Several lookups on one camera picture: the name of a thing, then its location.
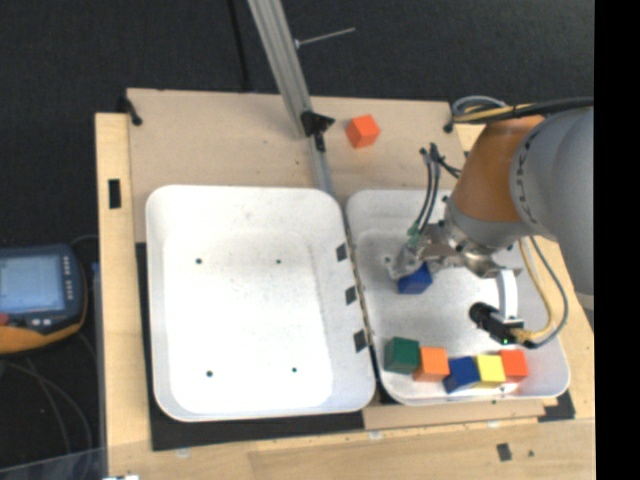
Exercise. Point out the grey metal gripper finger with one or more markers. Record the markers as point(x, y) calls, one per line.
point(400, 267)
point(434, 266)

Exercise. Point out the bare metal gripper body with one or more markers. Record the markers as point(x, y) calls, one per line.
point(445, 252)

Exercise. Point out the blue cube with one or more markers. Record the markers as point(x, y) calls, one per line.
point(462, 373)
point(416, 280)

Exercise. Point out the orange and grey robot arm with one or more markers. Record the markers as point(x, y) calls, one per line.
point(540, 168)

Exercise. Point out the white plastic tray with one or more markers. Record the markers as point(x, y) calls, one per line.
point(440, 318)
point(250, 308)

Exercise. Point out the green cube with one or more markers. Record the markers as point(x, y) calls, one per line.
point(401, 355)

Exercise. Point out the orange cube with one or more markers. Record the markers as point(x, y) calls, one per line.
point(363, 131)
point(432, 364)
point(515, 363)

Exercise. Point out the yellow cube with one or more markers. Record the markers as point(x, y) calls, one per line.
point(491, 368)

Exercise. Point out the pale wood board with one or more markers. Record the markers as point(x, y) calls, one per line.
point(225, 138)

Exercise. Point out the black cylinder on white bracket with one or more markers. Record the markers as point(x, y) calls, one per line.
point(492, 318)

